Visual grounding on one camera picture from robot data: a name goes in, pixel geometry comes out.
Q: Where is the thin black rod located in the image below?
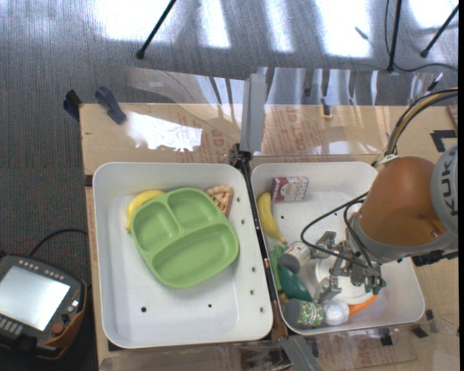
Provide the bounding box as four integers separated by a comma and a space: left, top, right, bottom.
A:
237, 156, 290, 340

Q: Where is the green patterned can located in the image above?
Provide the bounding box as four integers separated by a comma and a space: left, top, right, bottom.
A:
285, 298, 326, 330

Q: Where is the black cylinder on white bracket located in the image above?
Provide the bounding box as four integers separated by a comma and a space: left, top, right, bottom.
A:
411, 249, 459, 267

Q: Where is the purple and white carton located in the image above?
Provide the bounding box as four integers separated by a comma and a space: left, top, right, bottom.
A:
270, 175, 309, 203

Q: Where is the green divided plate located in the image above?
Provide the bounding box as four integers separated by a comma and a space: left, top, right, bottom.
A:
129, 186, 241, 289

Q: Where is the white round bottle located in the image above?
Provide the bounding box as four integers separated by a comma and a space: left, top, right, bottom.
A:
322, 299, 350, 327

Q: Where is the light green lettuce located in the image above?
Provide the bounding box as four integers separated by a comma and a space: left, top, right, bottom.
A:
269, 243, 291, 294

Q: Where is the white plastic tray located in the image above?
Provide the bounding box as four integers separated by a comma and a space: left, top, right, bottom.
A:
92, 162, 275, 349
250, 161, 426, 336

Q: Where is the orange carrot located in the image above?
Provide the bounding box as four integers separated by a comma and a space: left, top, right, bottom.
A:
347, 293, 380, 317

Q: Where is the black block with thin wires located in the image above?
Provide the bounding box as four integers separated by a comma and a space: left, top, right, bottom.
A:
228, 144, 253, 170

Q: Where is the white bowl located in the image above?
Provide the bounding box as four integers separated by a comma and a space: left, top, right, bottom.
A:
314, 258, 377, 306

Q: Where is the dark green bottle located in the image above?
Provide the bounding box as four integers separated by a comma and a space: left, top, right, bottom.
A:
279, 266, 314, 303

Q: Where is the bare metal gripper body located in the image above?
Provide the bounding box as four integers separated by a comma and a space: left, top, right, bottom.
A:
327, 240, 387, 292

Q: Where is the brown cardboard board red print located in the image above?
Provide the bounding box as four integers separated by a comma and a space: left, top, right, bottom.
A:
78, 102, 459, 371

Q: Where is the yellow banana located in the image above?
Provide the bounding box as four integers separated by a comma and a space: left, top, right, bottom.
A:
256, 192, 288, 245
125, 189, 165, 233

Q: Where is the pizza slice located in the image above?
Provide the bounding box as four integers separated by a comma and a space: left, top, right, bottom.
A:
206, 185, 234, 219

